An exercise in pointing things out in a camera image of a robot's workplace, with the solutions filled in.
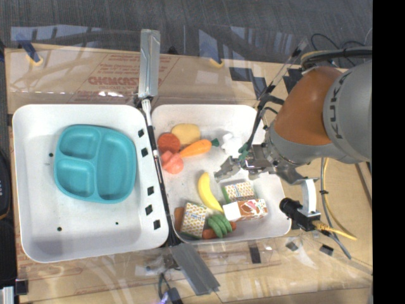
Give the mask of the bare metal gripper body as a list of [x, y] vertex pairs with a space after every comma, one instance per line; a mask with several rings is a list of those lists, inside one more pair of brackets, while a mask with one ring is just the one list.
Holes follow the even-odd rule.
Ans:
[[276, 166], [266, 143], [243, 145], [240, 148], [240, 166], [248, 172], [249, 179], [257, 179], [261, 174], [276, 174]]

